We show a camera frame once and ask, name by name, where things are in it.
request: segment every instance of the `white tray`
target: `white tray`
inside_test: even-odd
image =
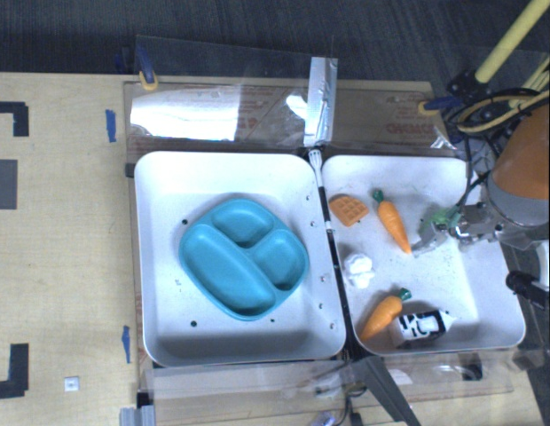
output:
[[[135,168],[143,337],[162,366],[327,359],[346,331],[314,172],[289,154],[153,152]],[[258,201],[305,245],[310,270],[268,316],[242,321],[213,305],[183,271],[190,223],[235,197]]]
[[[368,288],[355,288],[345,281],[357,333],[376,304],[401,287],[412,292],[412,299],[404,303],[404,313],[443,309],[458,318],[446,335],[416,348],[396,349],[385,331],[368,342],[360,341],[367,350],[380,355],[481,350],[512,347],[523,339],[523,314],[516,296],[506,286],[507,264],[497,242],[477,243],[462,252],[457,241],[449,239],[441,247],[414,257],[396,245],[377,217],[377,202],[371,191],[380,188],[386,199],[396,204],[409,241],[415,243],[425,213],[437,206],[451,207],[464,193],[464,162],[341,155],[326,161],[322,173],[329,201],[336,194],[349,194],[370,209],[370,214],[352,227],[342,225],[331,213],[341,264],[352,252],[373,260],[375,277]]]

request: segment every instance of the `wooden table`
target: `wooden table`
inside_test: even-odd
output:
[[[29,344],[29,387],[0,399],[0,425],[118,424],[134,406],[138,355],[122,75],[0,73],[0,101],[24,101],[30,136],[0,114],[0,159],[18,161],[18,206],[0,210],[0,381],[9,346]],[[116,115],[116,141],[106,110]],[[131,362],[122,344],[130,328]],[[66,377],[80,389],[65,391]],[[525,373],[514,390],[413,403],[423,424],[542,424]],[[366,422],[390,422],[380,406]],[[314,415],[222,424],[310,424]],[[173,419],[161,422],[174,424]]]

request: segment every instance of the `gray floor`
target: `gray floor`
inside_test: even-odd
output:
[[[141,35],[333,56],[341,79],[428,81],[442,94],[481,64],[529,1],[0,0],[0,71],[113,74],[115,55]],[[549,52],[547,12],[492,88],[520,86]],[[161,65],[157,74],[172,71]],[[524,348],[534,349],[538,329],[548,338],[548,312],[526,312],[535,318]],[[549,375],[548,358],[530,371],[546,423]]]

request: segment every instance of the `black cable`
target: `black cable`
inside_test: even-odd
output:
[[[460,200],[457,203],[459,207],[459,212],[462,212],[462,207],[464,207],[464,204],[466,203],[468,195],[470,194],[470,191],[471,191],[470,184],[472,183],[473,168],[472,168],[472,152],[470,150],[469,136],[464,137],[464,149],[467,156],[467,187],[464,189],[464,194],[462,195],[462,197],[460,197]]]
[[[498,98],[500,96],[507,96],[507,95],[516,96],[517,98],[523,98],[523,97],[526,97],[526,96],[537,96],[538,94],[539,94],[539,91],[536,91],[536,90],[533,90],[533,89],[519,88],[519,87],[497,91],[497,92],[492,93],[488,97],[485,97],[483,99],[478,99],[477,101],[469,104],[468,106],[464,106],[464,107],[454,111],[451,114],[450,117],[446,118],[445,115],[444,115],[443,118],[444,118],[444,121],[446,123],[456,123],[456,122],[453,121],[454,118],[456,118],[458,115],[462,114],[464,111],[468,110],[470,107],[476,106],[478,103],[481,103],[482,101],[485,101],[487,99],[491,100],[490,102],[486,103],[485,106],[480,107],[479,109],[474,111],[474,113],[469,115],[468,118],[465,121],[465,122],[467,122],[472,115],[478,114],[479,112],[484,110],[487,106],[491,106],[491,105],[495,104],[492,101],[492,99],[494,99],[494,98]]]
[[[342,414],[342,418],[340,419],[340,421],[336,422],[334,426],[340,426],[341,424],[344,424],[351,410],[352,410],[352,400],[350,399],[349,395],[346,395],[346,405],[344,406],[344,413]]]
[[[352,415],[352,413],[353,413],[352,398],[359,398],[366,391],[367,391],[367,388],[364,387],[358,392],[349,391],[348,393],[346,393],[346,399],[345,399],[345,403],[344,403],[345,404],[344,405],[344,412],[342,414],[342,417],[341,417],[340,421],[335,423],[334,426],[340,426],[341,424],[343,424],[346,421],[346,418],[348,418],[350,415]]]
[[[513,130],[510,130],[509,126],[506,126],[506,127],[498,126],[497,128],[494,128],[494,130],[490,135],[488,135],[488,138],[492,142],[497,142],[498,139],[500,138],[509,139],[512,132]]]
[[[498,127],[508,125],[508,124],[513,124],[515,122],[519,122],[519,121],[521,121],[521,119],[523,117],[530,116],[531,112],[534,111],[535,109],[538,109],[538,108],[540,108],[540,107],[542,107],[542,106],[544,106],[548,103],[549,103],[549,98],[541,99],[540,101],[536,102],[535,104],[532,104],[531,106],[527,106],[525,108],[522,108],[522,103],[520,103],[520,104],[517,105],[518,112],[516,114],[511,115],[506,120],[498,123]],[[459,122],[459,124],[462,125],[462,126],[467,126],[469,128],[474,128],[475,126],[480,126],[480,125],[492,122],[494,120],[493,118],[491,118],[490,120],[477,120],[477,121],[474,121],[474,122],[470,121],[470,117],[472,115],[477,114],[478,112],[482,111],[482,109],[483,109],[482,107],[477,109],[476,111],[474,111],[473,114],[469,115],[468,118],[466,120],[464,120],[464,122]]]
[[[489,138],[487,135],[484,135],[483,139],[488,145],[488,147],[491,149],[491,152],[494,153],[494,156],[496,156],[496,159],[498,159],[499,156],[501,155],[501,150],[496,145],[496,142],[492,140],[493,138]]]
[[[462,194],[459,201],[456,202],[456,206],[459,207],[459,209],[462,209],[462,207],[464,207],[468,199],[468,196],[470,195],[472,190],[474,190],[474,188],[480,185],[489,175],[490,175],[489,170],[484,172],[483,174],[480,174],[478,178],[465,190],[464,194]]]

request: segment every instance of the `blue tape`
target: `blue tape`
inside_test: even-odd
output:
[[[123,325],[122,343],[123,343],[123,349],[125,350],[125,359],[127,360],[127,364],[129,364],[131,362],[130,328],[127,325]]]
[[[116,142],[115,138],[115,112],[113,110],[106,109],[106,130],[109,141]]]

